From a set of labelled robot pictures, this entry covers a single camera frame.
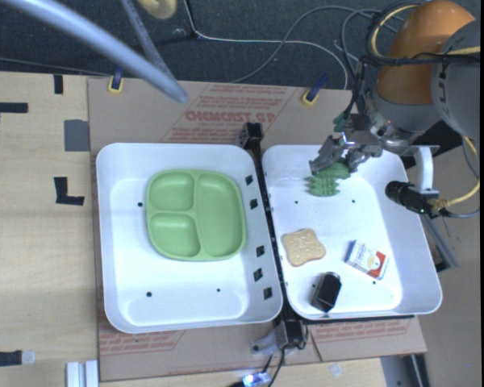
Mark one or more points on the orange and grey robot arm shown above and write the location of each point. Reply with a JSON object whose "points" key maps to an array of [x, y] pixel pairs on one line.
{"points": [[423, 51]]}

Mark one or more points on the green divided plate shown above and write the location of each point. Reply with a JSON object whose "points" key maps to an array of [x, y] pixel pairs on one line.
{"points": [[195, 216]]}

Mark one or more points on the small black can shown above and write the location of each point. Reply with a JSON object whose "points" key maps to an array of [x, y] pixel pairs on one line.
{"points": [[326, 292]]}

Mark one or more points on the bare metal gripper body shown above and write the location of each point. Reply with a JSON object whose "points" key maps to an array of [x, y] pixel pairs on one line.
{"points": [[365, 135]]}

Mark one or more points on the green toy leafy vegetable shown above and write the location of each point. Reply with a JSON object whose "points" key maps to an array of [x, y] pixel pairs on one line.
{"points": [[324, 184]]}

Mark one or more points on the black cylinder on white bracket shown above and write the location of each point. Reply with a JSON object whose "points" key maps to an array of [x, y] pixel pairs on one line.
{"points": [[407, 195]]}

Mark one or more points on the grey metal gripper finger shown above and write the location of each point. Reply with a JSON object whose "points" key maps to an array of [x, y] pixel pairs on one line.
{"points": [[357, 159], [326, 155]]}

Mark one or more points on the tan toy bread slice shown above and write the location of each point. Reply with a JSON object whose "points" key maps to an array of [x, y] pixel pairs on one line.
{"points": [[303, 247]]}

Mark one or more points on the white plastic tray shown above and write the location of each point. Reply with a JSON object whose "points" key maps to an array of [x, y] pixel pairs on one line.
{"points": [[185, 292], [347, 216]]}

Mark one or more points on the thin black rod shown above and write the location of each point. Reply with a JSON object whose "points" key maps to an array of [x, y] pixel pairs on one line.
{"points": [[266, 200]]}

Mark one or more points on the white blue red carton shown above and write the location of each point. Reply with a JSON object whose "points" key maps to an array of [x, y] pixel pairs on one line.
{"points": [[367, 259]]}

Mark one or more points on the brown cardboard board red print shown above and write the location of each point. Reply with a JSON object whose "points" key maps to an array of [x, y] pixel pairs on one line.
{"points": [[226, 107]]}

